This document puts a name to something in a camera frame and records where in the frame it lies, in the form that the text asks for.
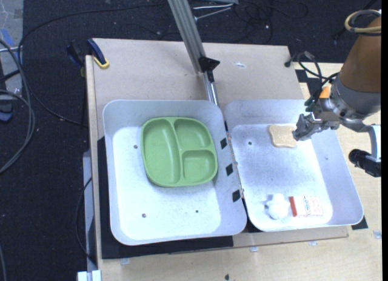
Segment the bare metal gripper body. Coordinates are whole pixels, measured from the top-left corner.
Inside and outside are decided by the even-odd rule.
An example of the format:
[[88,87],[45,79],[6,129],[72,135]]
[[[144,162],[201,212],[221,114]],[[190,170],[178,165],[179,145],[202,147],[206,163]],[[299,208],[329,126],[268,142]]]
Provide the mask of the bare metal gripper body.
[[372,125],[364,123],[366,117],[340,98],[319,98],[312,111],[313,132],[337,130],[340,125],[355,132],[368,132]]

